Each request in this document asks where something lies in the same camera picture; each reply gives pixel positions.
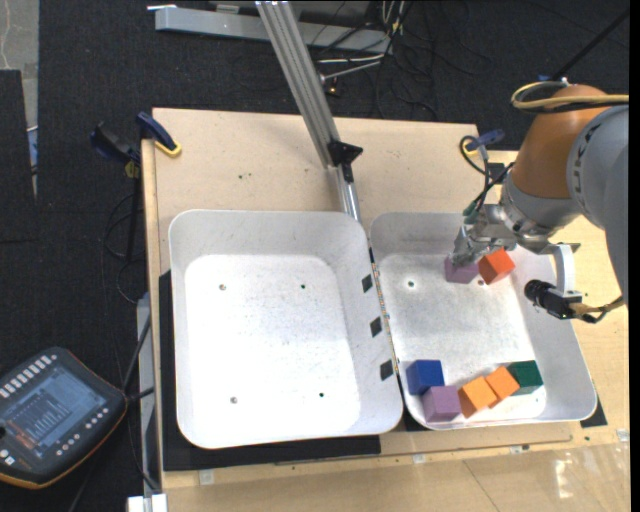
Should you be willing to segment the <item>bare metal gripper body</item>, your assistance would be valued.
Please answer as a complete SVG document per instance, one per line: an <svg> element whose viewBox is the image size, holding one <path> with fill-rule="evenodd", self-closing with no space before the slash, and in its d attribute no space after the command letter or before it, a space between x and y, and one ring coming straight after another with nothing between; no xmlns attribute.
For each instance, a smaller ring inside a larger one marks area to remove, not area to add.
<svg viewBox="0 0 640 512"><path fill-rule="evenodd" d="M529 219L515 206L472 202L463 211L460 255L485 256L499 248L514 250L517 245L540 252L550 236L550 228Z"/></svg>

